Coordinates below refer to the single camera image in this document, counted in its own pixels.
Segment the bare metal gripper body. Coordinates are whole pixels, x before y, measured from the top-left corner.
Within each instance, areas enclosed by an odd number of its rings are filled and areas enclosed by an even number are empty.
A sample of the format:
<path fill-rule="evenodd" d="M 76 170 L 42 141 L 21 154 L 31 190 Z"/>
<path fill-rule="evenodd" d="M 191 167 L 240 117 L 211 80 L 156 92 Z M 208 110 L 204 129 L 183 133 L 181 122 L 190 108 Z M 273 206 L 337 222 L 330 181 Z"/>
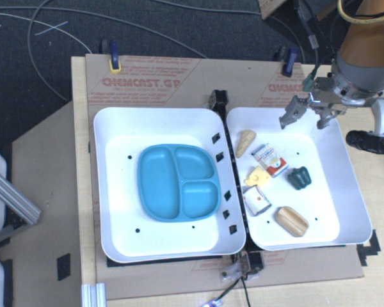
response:
<path fill-rule="evenodd" d="M 365 91 L 340 76 L 317 77 L 306 99 L 318 114 L 344 114 L 347 108 L 369 107 L 378 98 L 375 91 Z"/>

